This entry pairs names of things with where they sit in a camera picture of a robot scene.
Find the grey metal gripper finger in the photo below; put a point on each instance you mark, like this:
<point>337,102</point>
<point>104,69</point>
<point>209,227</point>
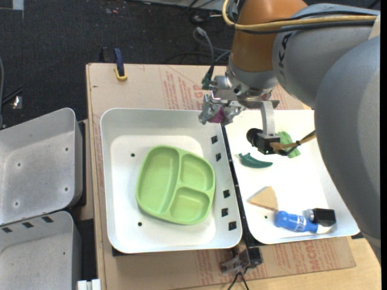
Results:
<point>207,110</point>
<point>232,111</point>

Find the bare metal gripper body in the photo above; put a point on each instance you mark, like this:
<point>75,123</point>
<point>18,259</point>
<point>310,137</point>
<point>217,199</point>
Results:
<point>239,89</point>

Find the purple round toy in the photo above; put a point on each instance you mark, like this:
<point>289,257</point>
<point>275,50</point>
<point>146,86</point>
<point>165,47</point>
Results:
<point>218,116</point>

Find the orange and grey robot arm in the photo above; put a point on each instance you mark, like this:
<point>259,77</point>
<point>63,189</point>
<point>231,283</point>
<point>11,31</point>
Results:
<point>332,71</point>

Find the dark green chili pepper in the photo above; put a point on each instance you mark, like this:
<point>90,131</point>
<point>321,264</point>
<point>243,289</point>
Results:
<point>255,162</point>

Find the thin black rod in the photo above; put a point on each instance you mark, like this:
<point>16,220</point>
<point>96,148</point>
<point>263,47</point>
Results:
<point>234,177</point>

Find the light green toy vegetable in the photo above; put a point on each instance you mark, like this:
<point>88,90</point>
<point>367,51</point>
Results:
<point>289,143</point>

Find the brown cardboard board red print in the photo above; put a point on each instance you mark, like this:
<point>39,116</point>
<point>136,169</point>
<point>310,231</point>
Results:
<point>145,83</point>

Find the green divided plate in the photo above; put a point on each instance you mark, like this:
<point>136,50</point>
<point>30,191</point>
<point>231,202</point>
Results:
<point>160,177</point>

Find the tan triangular bread slice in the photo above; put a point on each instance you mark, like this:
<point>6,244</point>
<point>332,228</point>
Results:
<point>267,198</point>

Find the white plastic tray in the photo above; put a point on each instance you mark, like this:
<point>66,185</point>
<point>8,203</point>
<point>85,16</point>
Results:
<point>302,183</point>
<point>127,222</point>

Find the blue bottle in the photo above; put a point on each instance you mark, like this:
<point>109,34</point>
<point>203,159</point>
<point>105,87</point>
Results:
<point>291,220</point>

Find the black box with silver cap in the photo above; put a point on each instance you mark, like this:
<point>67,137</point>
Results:
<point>325,217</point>

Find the black cylinder on white bracket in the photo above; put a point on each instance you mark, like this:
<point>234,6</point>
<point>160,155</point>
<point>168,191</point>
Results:
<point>262,142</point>

